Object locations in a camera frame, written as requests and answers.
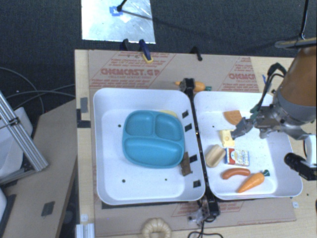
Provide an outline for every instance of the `brown cylinder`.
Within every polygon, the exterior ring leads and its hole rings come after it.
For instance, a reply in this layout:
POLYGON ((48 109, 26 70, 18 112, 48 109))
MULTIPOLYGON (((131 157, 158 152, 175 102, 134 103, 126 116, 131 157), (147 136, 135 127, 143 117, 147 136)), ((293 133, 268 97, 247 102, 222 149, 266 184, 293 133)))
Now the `brown cylinder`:
POLYGON ((284 99, 316 107, 316 70, 316 46, 300 49, 280 86, 284 99))

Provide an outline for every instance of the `blue plate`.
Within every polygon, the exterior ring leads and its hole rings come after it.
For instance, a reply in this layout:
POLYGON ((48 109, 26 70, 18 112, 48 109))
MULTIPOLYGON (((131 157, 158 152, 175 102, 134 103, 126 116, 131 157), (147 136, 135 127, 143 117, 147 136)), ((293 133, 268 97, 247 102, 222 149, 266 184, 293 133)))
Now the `blue plate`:
POLYGON ((180 121, 166 113, 134 111, 123 129, 123 153, 134 164, 173 168, 184 156, 184 132, 180 121))

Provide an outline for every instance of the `cardboard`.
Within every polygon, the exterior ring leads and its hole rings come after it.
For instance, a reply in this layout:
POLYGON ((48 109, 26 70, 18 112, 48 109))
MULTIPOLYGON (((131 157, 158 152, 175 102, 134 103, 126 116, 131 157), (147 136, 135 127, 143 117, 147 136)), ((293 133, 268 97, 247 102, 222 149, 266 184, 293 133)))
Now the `cardboard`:
MULTIPOLYGON (((259 92, 250 57, 152 53, 145 63, 140 52, 89 51, 90 100, 104 87, 178 89, 175 81, 194 78, 213 91, 259 92)), ((94 120, 90 102, 91 121, 94 120)), ((163 218, 173 231, 196 229, 187 215, 198 209, 196 202, 111 207, 96 192, 96 156, 92 122, 94 204, 96 237, 139 234, 150 218, 163 218)), ((221 215, 206 227, 227 227, 295 221, 289 198, 270 198, 219 203, 221 215)))

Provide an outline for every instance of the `blue clip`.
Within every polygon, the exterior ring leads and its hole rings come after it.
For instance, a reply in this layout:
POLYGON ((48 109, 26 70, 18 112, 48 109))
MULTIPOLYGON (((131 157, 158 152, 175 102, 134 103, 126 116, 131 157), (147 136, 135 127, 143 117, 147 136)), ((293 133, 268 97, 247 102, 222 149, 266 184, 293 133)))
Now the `blue clip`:
POLYGON ((143 51, 142 57, 145 60, 145 62, 152 63, 153 58, 151 57, 151 53, 150 53, 148 45, 145 43, 143 39, 139 41, 139 45, 143 51))
POLYGON ((114 17, 118 17, 118 16, 123 15, 122 11, 121 12, 117 11, 117 6, 109 7, 109 11, 110 11, 111 15, 114 16, 114 17))

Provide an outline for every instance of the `toy sausage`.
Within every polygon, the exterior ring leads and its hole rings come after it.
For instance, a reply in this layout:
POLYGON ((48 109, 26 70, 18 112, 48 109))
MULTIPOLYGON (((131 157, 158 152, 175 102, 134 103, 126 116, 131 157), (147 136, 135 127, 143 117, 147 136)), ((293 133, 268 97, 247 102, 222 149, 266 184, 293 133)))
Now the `toy sausage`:
POLYGON ((250 170, 243 169, 243 168, 228 169, 222 174, 222 178, 227 180, 230 177, 235 175, 249 176, 250 173, 251 173, 250 170))

